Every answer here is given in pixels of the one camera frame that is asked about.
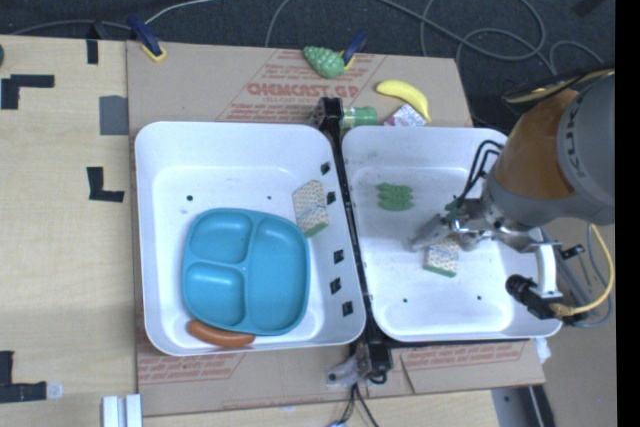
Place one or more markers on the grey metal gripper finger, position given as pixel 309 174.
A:
pixel 468 239
pixel 431 231

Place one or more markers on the blue divided plate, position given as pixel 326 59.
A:
pixel 247 272

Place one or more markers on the thin black rod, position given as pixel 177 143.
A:
pixel 351 215

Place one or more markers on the orange sausage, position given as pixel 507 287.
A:
pixel 220 336

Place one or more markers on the black cylinder on white bracket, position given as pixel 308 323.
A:
pixel 545 267

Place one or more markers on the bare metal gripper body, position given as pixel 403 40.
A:
pixel 475 215

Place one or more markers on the white plastic tray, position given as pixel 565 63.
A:
pixel 225 155
pixel 435 310

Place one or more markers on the white and green carton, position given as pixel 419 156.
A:
pixel 442 261
pixel 310 207

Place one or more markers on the green pea pods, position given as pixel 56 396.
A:
pixel 395 196

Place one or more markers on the yellow banana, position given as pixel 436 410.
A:
pixel 407 94

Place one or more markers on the green bottle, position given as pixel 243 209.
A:
pixel 361 116

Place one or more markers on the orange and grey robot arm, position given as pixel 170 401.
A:
pixel 545 155

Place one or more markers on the white and pink carton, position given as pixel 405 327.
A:
pixel 406 116

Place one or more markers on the green grapes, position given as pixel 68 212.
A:
pixel 324 61

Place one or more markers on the brown cardboard board red print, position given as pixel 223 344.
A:
pixel 200 80

